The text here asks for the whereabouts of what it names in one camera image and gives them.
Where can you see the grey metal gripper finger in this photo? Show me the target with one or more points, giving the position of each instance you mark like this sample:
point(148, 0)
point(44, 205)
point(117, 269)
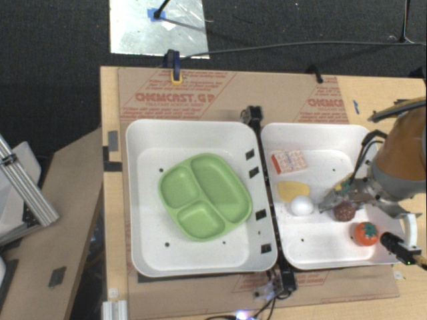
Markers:
point(359, 206)
point(330, 202)

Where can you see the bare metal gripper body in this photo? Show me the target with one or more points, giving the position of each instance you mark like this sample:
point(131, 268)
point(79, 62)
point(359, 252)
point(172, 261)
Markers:
point(362, 192)

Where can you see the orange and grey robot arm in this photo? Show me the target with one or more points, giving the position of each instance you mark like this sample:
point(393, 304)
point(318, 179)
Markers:
point(403, 145)

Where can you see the brown bumpy ball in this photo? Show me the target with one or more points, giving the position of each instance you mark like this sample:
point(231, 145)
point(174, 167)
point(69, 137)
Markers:
point(345, 212)

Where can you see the white egg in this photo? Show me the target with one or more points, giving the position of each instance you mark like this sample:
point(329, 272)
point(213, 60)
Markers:
point(302, 206)

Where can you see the orange tomato with green top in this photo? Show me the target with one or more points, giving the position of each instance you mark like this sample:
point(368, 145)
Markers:
point(365, 235)

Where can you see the white plastic tray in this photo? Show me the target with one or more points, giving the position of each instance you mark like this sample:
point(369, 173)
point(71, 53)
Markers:
point(150, 245)
point(320, 242)

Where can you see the orange and white carton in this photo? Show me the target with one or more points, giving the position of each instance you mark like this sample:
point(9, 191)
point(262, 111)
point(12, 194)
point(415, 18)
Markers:
point(289, 161)

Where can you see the thin black rod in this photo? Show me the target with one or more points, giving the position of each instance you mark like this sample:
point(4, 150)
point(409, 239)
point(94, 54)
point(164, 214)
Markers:
point(267, 178)

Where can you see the green divided plate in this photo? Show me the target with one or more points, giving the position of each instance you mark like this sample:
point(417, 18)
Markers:
point(203, 195)

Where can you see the brown cardboard board red print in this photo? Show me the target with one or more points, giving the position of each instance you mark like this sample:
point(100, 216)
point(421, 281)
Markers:
point(207, 95)

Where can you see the black cylinder on white bracket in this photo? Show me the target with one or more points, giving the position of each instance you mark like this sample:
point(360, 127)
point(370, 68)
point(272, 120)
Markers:
point(397, 245)

